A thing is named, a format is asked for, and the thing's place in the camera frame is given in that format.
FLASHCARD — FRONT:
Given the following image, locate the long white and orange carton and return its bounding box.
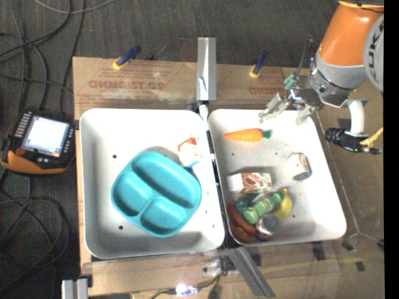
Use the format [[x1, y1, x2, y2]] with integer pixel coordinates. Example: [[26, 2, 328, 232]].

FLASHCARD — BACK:
[[226, 172, 273, 194]]

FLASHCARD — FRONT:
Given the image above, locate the dark green bottle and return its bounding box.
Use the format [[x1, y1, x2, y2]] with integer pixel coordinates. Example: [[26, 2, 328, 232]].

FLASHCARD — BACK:
[[234, 194, 260, 214]]

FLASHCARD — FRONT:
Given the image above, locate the white plastic tray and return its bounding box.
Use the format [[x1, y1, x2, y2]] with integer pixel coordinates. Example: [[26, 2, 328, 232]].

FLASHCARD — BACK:
[[79, 107, 226, 260], [208, 108, 348, 247]]

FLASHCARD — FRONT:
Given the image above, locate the white and orange can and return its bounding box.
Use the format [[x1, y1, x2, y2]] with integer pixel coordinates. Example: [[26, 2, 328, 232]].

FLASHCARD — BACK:
[[286, 153, 312, 181]]

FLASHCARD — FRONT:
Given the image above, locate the black cylinder on white bracket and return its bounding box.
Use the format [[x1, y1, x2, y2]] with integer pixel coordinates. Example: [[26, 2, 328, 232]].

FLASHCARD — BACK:
[[325, 98, 373, 154]]

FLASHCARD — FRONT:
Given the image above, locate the orange carrot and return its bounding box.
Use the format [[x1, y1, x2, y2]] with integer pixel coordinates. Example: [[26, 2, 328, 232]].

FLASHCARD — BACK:
[[223, 128, 272, 143]]

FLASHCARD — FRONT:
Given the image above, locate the small orange and white carton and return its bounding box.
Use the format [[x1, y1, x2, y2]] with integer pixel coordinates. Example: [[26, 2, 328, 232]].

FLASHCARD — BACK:
[[176, 136, 201, 169]]

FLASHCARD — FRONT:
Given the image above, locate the brown cardboard board, red print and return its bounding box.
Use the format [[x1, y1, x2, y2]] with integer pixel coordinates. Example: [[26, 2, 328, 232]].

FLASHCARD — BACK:
[[72, 56, 384, 296]]

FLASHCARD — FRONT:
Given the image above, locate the yellow banana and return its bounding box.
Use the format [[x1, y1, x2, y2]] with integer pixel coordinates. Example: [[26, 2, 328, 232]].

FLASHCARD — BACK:
[[273, 187, 294, 222]]

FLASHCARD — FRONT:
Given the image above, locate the brown sausage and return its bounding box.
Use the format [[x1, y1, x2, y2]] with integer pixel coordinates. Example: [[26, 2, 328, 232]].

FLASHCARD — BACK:
[[226, 202, 259, 243]]

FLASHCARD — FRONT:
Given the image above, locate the silver can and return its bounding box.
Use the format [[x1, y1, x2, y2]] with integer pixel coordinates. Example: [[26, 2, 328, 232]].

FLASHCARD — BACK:
[[255, 214, 282, 241]]

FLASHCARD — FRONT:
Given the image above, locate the green plastic bottle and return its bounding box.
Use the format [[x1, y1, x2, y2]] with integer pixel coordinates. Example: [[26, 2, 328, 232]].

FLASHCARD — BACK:
[[242, 191, 284, 225]]

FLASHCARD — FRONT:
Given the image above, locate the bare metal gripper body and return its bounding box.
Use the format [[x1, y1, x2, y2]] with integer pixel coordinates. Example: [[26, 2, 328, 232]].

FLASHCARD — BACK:
[[288, 70, 350, 112]]

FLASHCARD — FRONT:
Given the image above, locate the blue divided plate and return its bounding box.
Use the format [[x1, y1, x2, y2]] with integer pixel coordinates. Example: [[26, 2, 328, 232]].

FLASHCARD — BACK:
[[110, 150, 203, 239]]

